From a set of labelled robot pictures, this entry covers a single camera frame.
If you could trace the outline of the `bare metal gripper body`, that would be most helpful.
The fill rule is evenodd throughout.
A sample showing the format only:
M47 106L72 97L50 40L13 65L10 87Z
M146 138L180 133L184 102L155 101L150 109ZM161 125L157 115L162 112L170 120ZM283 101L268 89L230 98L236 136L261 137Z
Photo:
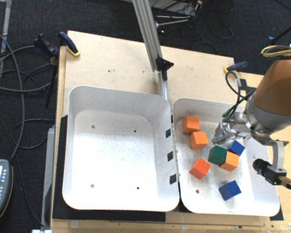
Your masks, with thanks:
M234 114L223 118L221 122L227 124L226 128L235 129L237 131L234 140L238 138L253 138L262 145L270 146L273 143L273 140L270 137L273 130L262 125L251 114L234 112Z

